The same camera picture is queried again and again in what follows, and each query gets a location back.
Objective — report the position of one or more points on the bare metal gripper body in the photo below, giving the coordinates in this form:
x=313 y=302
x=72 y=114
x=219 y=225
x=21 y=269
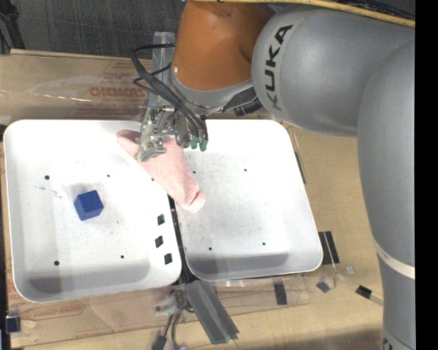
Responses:
x=180 y=124

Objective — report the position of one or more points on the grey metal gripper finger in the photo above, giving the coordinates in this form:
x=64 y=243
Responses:
x=152 y=145

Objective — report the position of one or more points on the pink cloth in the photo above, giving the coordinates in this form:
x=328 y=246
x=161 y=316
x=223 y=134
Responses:
x=175 y=175

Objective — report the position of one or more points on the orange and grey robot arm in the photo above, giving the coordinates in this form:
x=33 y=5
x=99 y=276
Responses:
x=325 y=71

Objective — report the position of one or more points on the blue cube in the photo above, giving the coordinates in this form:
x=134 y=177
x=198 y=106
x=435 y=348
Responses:
x=89 y=205

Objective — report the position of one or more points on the white plastic tray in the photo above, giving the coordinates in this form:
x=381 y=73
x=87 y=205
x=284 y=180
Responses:
x=91 y=253
x=248 y=202

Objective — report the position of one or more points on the brown cardboard board red print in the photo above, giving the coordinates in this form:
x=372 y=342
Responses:
x=58 y=82

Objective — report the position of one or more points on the black cylinder on white bracket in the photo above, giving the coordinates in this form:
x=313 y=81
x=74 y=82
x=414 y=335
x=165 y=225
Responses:
x=249 y=106

